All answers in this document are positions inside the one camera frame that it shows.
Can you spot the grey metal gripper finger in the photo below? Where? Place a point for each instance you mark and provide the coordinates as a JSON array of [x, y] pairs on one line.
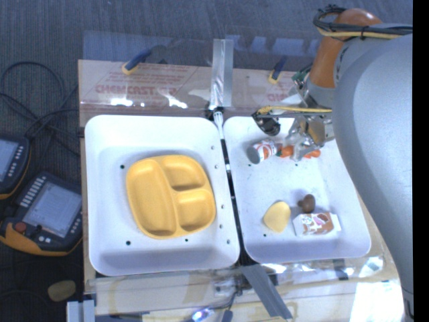
[[309, 145], [297, 148]]

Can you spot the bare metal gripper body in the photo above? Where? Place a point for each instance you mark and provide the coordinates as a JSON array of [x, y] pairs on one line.
[[316, 126]]

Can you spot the orange carrot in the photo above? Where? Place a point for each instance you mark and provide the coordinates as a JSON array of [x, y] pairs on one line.
[[286, 151]]

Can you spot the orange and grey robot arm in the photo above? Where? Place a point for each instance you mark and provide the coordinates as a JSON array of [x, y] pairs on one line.
[[375, 139]]

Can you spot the white and orange can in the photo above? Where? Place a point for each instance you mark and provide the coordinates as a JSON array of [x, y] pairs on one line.
[[263, 151]]

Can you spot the white plastic tray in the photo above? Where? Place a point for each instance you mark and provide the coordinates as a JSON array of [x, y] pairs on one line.
[[285, 183], [107, 213]]

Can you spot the brown rounded toy food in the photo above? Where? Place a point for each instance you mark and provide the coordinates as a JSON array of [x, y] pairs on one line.
[[307, 204]]

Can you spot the yellow oval toy food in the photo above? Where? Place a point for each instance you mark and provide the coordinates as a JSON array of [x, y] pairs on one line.
[[277, 216]]

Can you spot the thin black and white rod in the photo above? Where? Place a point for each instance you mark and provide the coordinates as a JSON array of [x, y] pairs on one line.
[[231, 183]]

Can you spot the white and orange carton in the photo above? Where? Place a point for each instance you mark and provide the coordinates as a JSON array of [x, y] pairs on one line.
[[315, 224]]

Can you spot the yellow divided plate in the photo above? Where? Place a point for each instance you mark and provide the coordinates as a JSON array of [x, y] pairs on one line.
[[151, 196]]

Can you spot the brown cardboard board red print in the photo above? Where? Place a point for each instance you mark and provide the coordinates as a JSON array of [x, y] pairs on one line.
[[100, 89]]

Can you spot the dull yellow oval object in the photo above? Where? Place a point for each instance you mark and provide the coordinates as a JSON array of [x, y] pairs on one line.
[[61, 290]]

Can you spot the black cylinder on white bracket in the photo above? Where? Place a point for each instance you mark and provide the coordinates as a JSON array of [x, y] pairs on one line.
[[268, 124]]

